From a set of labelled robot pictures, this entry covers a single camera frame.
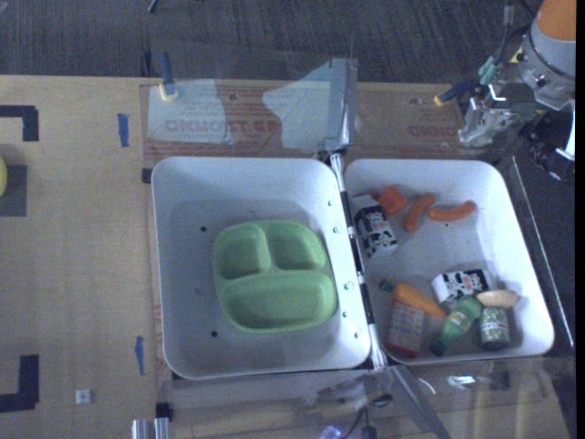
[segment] green plate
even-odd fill
[[[237,328],[275,333],[322,324],[337,307],[331,264],[319,237],[292,220],[225,228],[213,243],[219,305]]]

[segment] wooden surface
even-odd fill
[[[0,119],[0,155],[28,172],[27,215],[0,218],[0,393],[17,388],[19,356],[40,356],[40,401],[32,411],[0,414],[3,438],[130,437],[133,419],[154,418],[156,267],[150,188],[141,181],[142,84],[152,80],[0,77],[0,104],[35,105],[40,118],[37,143],[22,143],[18,123]],[[129,119],[128,147],[118,113]],[[86,388],[93,403],[76,405],[75,390]],[[568,437],[554,391],[542,392],[519,395],[513,408],[446,405],[440,416],[453,437],[492,437],[493,424],[496,437]],[[172,429],[176,438],[318,437],[323,422],[340,414],[324,408],[323,422],[300,423],[297,406],[230,405],[229,398],[215,409],[177,404]],[[341,413],[344,424],[353,420]],[[379,437],[431,437],[403,414],[377,421]]]

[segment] green can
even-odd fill
[[[510,344],[508,316],[503,307],[484,307],[480,318],[482,346],[497,351]]]

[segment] yellow ball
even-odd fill
[[[0,156],[0,197],[4,195],[6,184],[8,182],[8,170],[2,156]]]

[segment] green bottle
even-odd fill
[[[455,340],[461,338],[482,314],[482,303],[473,296],[460,299],[441,325],[441,334],[431,343],[431,351],[442,356]]]

